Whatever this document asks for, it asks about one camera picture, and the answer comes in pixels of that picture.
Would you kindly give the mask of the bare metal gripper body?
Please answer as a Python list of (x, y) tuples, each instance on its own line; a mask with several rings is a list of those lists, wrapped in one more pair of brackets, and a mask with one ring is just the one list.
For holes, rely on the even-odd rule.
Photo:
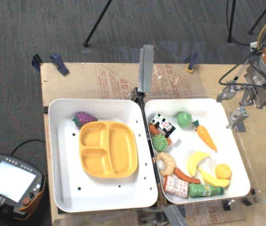
[(266, 106), (265, 78), (250, 65), (246, 68), (244, 78), (247, 84), (247, 103), (255, 105), (258, 109), (262, 109)]

